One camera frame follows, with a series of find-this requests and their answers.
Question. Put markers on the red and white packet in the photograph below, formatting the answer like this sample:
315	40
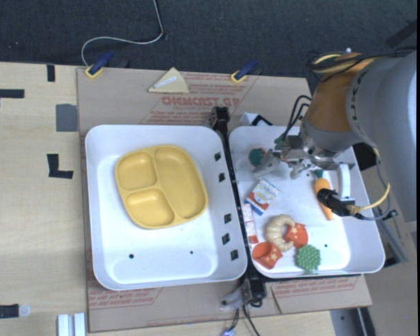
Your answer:
249	222

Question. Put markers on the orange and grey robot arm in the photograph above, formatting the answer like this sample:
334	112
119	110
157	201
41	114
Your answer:
381	100

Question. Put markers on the white plastic tray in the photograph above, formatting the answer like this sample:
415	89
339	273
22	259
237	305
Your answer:
301	201
161	257

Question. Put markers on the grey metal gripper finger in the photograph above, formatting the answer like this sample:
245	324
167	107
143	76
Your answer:
269	163
298	169

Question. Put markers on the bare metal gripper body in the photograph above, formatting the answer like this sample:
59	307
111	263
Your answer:
297	150

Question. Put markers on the green grapes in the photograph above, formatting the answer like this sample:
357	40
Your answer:
308	257

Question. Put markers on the red fries box with star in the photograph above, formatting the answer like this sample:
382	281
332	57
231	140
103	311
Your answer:
297	234
266	255

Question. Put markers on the orange carrot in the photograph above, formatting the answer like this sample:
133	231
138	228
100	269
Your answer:
322	187

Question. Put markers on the beige croissant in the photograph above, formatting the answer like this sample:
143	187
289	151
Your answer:
274	227

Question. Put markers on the green broccoli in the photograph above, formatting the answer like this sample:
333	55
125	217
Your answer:
256	157

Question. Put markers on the brown cardboard board, red print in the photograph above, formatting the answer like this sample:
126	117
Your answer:
126	96

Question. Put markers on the tan triangular pizza slice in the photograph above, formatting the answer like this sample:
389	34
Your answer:
169	82

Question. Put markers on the yellow divided plate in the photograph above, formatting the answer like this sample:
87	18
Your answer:
161	187

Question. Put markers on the black cylinder on white bracket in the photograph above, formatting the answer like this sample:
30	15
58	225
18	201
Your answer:
343	184

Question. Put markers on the white carton, blue red print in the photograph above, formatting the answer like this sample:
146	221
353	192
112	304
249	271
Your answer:
262	194

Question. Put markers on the thin black rod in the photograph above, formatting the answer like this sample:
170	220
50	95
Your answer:
232	184

